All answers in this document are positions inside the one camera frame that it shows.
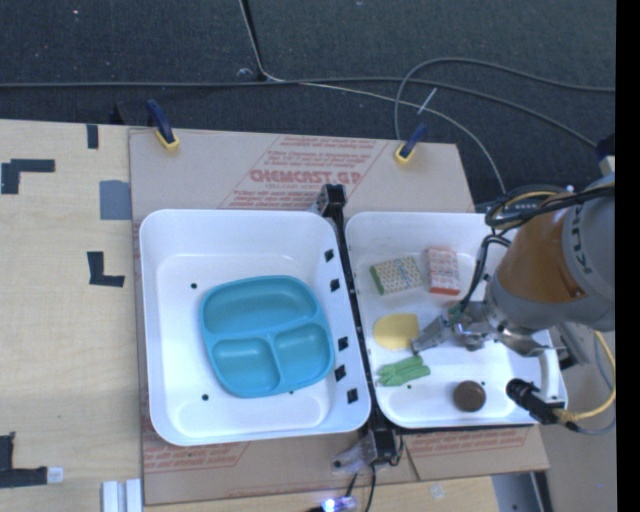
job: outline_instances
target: cardboard sheet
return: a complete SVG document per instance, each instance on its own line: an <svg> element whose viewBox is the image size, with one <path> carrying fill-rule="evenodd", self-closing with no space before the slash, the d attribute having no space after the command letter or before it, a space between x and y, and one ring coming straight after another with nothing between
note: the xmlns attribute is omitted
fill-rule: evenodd
<svg viewBox="0 0 640 512"><path fill-rule="evenodd" d="M350 476L335 474L330 462L357 441L355 432L190 448L155 433L148 411L140 224L164 208L313 210L327 183L345 186L347 217L361 211L471 212L457 149L421 143L400 165L393 141L188 130L178 136L180 146L172 152L152 129L132 129L129 137L145 503L342 490ZM380 471L380 483L548 466L537 427L429 433L405 441L406 456Z"/></svg>

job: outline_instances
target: wire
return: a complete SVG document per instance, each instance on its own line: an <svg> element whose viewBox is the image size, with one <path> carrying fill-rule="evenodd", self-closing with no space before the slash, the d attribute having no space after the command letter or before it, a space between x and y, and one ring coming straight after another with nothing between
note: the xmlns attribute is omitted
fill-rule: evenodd
<svg viewBox="0 0 640 512"><path fill-rule="evenodd" d="M336 77L336 78L302 78L296 80L283 80L280 78L276 78L273 75L265 74L268 81L264 82L30 82L30 83L0 83L0 89L91 89L91 88L187 88L187 89L232 89L232 88L240 88L240 87L287 87L287 86L308 86L308 87L317 87L317 88L334 88L336 90L343 90L346 92L352 92L356 94L366 94L366 91L361 91L358 89L349 89L349 88L339 88L337 86L332 86L330 84L335 83L398 83L402 81L402 78L398 77L385 77L385 76L362 76L362 77ZM588 139L584 135L580 134L576 130L569 128L568 126L548 117L544 114L536 112L535 110L529 109L517 103L498 98L496 96L492 96L490 94L481 93L479 91L475 91L472 89L467 89L464 87L459 87L452 84L435 82L432 80L421 80L412 78L408 80L409 83L416 83L422 85L428 85L432 87L438 87L443 89L449 89L452 91L473 95L478 98L486 99L515 110L519 110L525 114L533 116L551 126L555 126L561 131L566 132L567 134L577 138L584 144L588 145L591 148L597 147L597 143ZM407 103L403 101L397 102L398 105L411 105L412 103ZM398 140L402 140L399 136L399 129L395 132L395 137Z"/></svg>
<svg viewBox="0 0 640 512"><path fill-rule="evenodd" d="M583 204L593 199L615 195L615 180L602 185L587 188L576 194L559 194L550 187L548 190L527 191L522 194L499 198L485 214L485 223L493 229L509 230L522 226L538 215L542 215L557 210L562 210L570 206ZM531 197L549 197L533 210L519 211L508 217L499 217L507 206Z"/></svg>
<svg viewBox="0 0 640 512"><path fill-rule="evenodd" d="M267 73L264 66L262 65L262 57L260 57L260 52L258 51L258 43L256 42L256 38L253 33L253 28L251 26L251 22L249 21L249 13L245 7L246 0L238 0L238 4L240 5L240 10L242 11L242 19L244 21L244 25L247 29L247 33L249 34L249 41L251 42L251 48L253 48L253 55L256 58L256 64L258 65L258 69L260 73L268 78L269 80L273 80L275 82L282 82L279 78L274 77L273 75Z"/></svg>
<svg viewBox="0 0 640 512"><path fill-rule="evenodd" d="M400 464L400 460L402 459L402 454L404 453L404 439L402 436L398 436L400 438L400 446L398 446L398 455L396 458L389 462L390 466L398 466Z"/></svg>
<svg viewBox="0 0 640 512"><path fill-rule="evenodd" d="M510 73L512 75L516 75L516 76L520 76L523 78L527 78L529 80L534 80L537 82L541 82L541 83L545 83L548 85L553 85L556 87L562 87L562 88L566 88L566 89L572 89L572 90L577 90L577 91L583 91L583 92L598 92L598 93L615 93L615 88L609 88L609 87L593 87L593 86L583 86L583 85L576 85L576 84L569 84L566 82L561 82L558 80L552 80L552 79L548 79L548 78L543 78L543 77L539 77L537 75L533 75L530 73L526 73L524 71L519 71L507 66L502 66L500 64L495 64L493 62L487 62L487 61L483 61L483 60L478 60L478 59L470 59L470 58L465 58L465 57L440 57L440 58L436 58L436 59L431 59L431 60L427 60L427 61L423 61L419 64L417 64L416 66L414 66L400 81L400 85L398 86L398 90L396 92L396 103L394 106L394 110L393 110L393 119L394 119L394 130L395 130L395 134L396 134L396 138L398 140L401 140L400 137L400 127L399 127L399 121L398 121L398 105L400 103L400 99L402 96L402 93L404 92L404 89L407 85L408 82L414 81L412 80L413 75L415 75L418 71L428 67L428 66L433 66L435 64L445 64L445 63L464 63L464 64L473 64L476 66L482 66L482 67L487 67L487 68L493 68L493 69L498 69L500 71L506 72L506 73ZM508 105L510 107L513 108L517 108L519 110L522 110L528 114L532 114L535 115L538 118L541 118L547 122L551 122L552 124L558 126L559 128L562 128L565 131L568 131L569 133L571 133L574 136L577 136L578 138L580 138L581 140L583 140L583 142L587 143L588 145L592 146L592 147L596 147L596 143L586 139L585 137L582 137L582 135L578 134L577 132L574 132L573 130L569 129L568 127L561 125L560 123L557 123L556 121L552 120L551 118L548 118L547 116L544 116L542 114L538 114L535 111L532 111L526 107L523 107L522 105L518 105L516 103L512 103L509 102L507 100L503 100L501 98L497 98L495 96L491 96L488 94L484 94L484 93L480 93L478 91L472 91L470 89L465 89L462 87L448 87L446 84L439 84L440 87L444 87L444 88L449 88L449 89L453 89L453 90L457 90L458 92L464 92L466 94L473 94L475 96L478 97L482 97L485 99L489 99L491 101L497 101L499 103L502 103L504 105Z"/></svg>
<svg viewBox="0 0 640 512"><path fill-rule="evenodd" d="M607 345L607 342L604 339L604 336L602 336L602 333L600 331L594 331L594 335L597 341L600 343L600 347L602 348L605 355L607 356L607 360L609 361L609 365L611 366L611 372L612 372L611 391L607 399L602 404L600 404L598 407L595 407L594 409L591 409L589 411L578 412L578 411L567 411L565 409L553 409L553 413L558 417L561 423L565 423L565 424L575 423L576 421L597 416L598 414L601 414L602 412L606 411L616 399L615 359L613 357L613 354L611 353L611 350L609 349L609 346Z"/></svg>
<svg viewBox="0 0 640 512"><path fill-rule="evenodd" d="M352 89L348 87L341 87L336 85L329 85L331 82L376 82L376 81L385 81L385 82L397 82L399 78L384 78L384 77L362 77L362 78L324 78L324 79L311 79L311 80L281 80L279 78L275 78L268 73L265 73L265 76L268 76L271 82L238 82L238 83L226 83L226 82L198 82L198 83L187 83L187 82L156 82L156 83L146 83L146 82L66 82L66 83L31 83L31 84L0 84L0 89L2 88L44 88L44 87L52 87L52 88L80 88L80 87L162 87L162 88L234 88L234 87L268 87L268 86L292 86L292 85L302 85L302 86L310 86L317 88L324 88L334 91L342 91L352 94L359 94L362 96L370 96L372 98L377 98L384 101L394 102L395 100L389 96L384 96L382 94L373 93L370 91L363 91L360 89ZM441 87L448 87L446 84L440 84ZM416 103L411 103L408 101L401 101L400 104L413 107L419 109L421 105ZM441 119L444 119L448 123L451 123L453 126L458 128L460 131L465 133L480 149L482 154L488 160L491 169L498 180L501 191L504 193L506 191L504 181L498 171L498 168L495 164L495 161L489 154L487 148L480 142L480 139L476 135L474 135L468 128L452 119L451 117L438 112L433 109L425 108L423 109L426 112L429 112Z"/></svg>
<svg viewBox="0 0 640 512"><path fill-rule="evenodd" d="M369 500L367 501L367 506L364 509L364 512L369 512L371 509L371 503L373 502L373 491L376 488L376 467L371 464L371 491L369 492Z"/></svg>
<svg viewBox="0 0 640 512"><path fill-rule="evenodd" d="M480 249L478 250L478 257L476 258L476 265L473 271L473 276L471 277L471 284L469 285L469 290L466 295L460 300L460 302L451 310L452 315L461 314L469 305L471 301L471 296L473 292L476 290L482 277L484 276L484 268L487 263L487 255L489 252L489 245L498 244L503 247L509 247L511 242L507 238L503 238L502 235L487 235L482 240L480 244Z"/></svg>
<svg viewBox="0 0 640 512"><path fill-rule="evenodd" d="M355 475L353 475L353 478L351 479L351 482L349 482L349 487L347 487L347 490L344 493L345 496L351 496L351 492L353 491L353 486L356 484L357 479L358 479L358 471L356 471Z"/></svg>
<svg viewBox="0 0 640 512"><path fill-rule="evenodd" d="M609 378L607 377L607 374L604 371L604 368L602 367L602 360L601 360L601 357L600 357L600 350L599 350L599 346L598 346L598 338L596 336L593 337L593 344L594 344L594 353L595 353L595 357L596 357L596 365L598 366L598 370L600 371L600 376L602 377L602 379L607 384L607 387L609 388L609 391L611 391L611 390L613 390L613 383L609 381ZM579 434L588 434L588 435L592 435L592 436L600 436L600 435L604 435L604 434L607 434L607 433L611 432L616 426L615 400L611 405L614 407L614 409L613 409L614 416L613 416L613 419L611 420L611 422L606 427L599 428L599 429L588 429L588 428L580 427L580 426L574 424L573 427L571 428L571 430L573 430L575 432L578 432Z"/></svg>

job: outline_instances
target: metal bracket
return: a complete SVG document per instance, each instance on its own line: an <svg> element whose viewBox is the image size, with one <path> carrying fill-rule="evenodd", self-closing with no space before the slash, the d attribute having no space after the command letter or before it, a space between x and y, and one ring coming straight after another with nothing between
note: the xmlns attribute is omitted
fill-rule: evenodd
<svg viewBox="0 0 640 512"><path fill-rule="evenodd" d="M391 429L368 430L356 444L338 453L333 460L336 473L356 474L371 464L394 464L398 459L395 432Z"/></svg>
<svg viewBox="0 0 640 512"><path fill-rule="evenodd" d="M101 512L142 512L142 484L139 478L117 482L102 482Z"/></svg>

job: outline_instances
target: blue divided plate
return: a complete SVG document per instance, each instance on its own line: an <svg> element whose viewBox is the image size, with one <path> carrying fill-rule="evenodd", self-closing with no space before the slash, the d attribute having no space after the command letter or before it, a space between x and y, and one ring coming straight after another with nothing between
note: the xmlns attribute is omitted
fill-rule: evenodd
<svg viewBox="0 0 640 512"><path fill-rule="evenodd" d="M200 304L207 355L222 386L242 398L294 391L324 379L334 349L309 286L253 277L209 290Z"/></svg>

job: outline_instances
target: black carpet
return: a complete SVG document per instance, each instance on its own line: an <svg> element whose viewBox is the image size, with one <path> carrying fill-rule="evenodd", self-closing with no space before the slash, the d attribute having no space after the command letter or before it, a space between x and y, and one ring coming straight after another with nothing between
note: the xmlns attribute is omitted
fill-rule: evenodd
<svg viewBox="0 0 640 512"><path fill-rule="evenodd" d="M400 137L424 120L426 141L457 144L477 203L501 192L494 167L508 190L581 189L615 132L616 16L614 0L5 2L0 118L144 125L154 98L176 127L393 139L399 80L432 62ZM378 96L276 82L358 77L323 84Z"/></svg>

